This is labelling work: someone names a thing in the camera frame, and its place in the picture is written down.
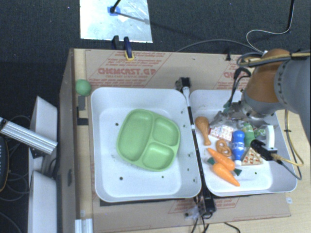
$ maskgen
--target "blue bottle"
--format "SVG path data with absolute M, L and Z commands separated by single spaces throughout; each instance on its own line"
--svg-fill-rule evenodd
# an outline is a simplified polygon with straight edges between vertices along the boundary
M 232 133 L 231 149 L 236 161 L 240 161 L 244 153 L 244 138 L 245 134 L 241 130 Z

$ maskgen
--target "cardboard box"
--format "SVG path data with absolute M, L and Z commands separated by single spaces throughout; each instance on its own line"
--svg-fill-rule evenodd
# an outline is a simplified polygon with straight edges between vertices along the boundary
M 94 232 L 109 233 L 192 225 L 185 211 L 193 199 L 105 203 L 94 190 L 94 156 L 89 97 L 78 97 L 74 85 L 87 79 L 101 86 L 174 88 L 190 77 L 191 91 L 231 89 L 237 56 L 221 54 L 134 52 L 126 61 L 117 50 L 70 50 L 60 92 L 59 213 L 63 232 L 74 232 L 74 220 L 93 218 Z M 283 193 L 215 200 L 217 211 L 207 223 L 290 216 Z

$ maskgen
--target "green sphere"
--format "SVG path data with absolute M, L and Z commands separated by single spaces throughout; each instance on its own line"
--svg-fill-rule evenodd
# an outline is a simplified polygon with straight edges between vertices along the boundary
M 91 84 L 87 80 L 77 80 L 76 92 L 81 96 L 90 95 L 92 90 Z

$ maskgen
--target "green divided plate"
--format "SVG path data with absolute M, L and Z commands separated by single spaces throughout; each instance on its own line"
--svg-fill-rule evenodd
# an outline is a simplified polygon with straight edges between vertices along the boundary
M 136 109 L 125 118 L 117 139 L 117 152 L 126 161 L 152 171 L 173 163 L 180 143 L 179 127 L 149 110 Z

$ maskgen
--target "orange toy carrot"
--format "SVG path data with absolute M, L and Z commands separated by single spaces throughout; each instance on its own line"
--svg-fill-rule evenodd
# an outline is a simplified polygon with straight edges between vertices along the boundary
M 224 156 L 221 153 L 218 153 L 217 151 L 215 151 L 215 150 L 213 150 L 211 148 L 208 148 L 207 150 L 211 154 L 211 156 L 213 156 L 215 161 L 223 164 L 229 171 L 233 171 L 234 170 L 235 164 L 234 164 L 234 162 L 231 159 L 229 159 L 228 157 Z
M 214 172 L 225 181 L 228 181 L 229 183 L 240 186 L 240 183 L 233 177 L 232 173 L 225 168 L 225 166 L 221 163 L 215 163 L 213 165 Z

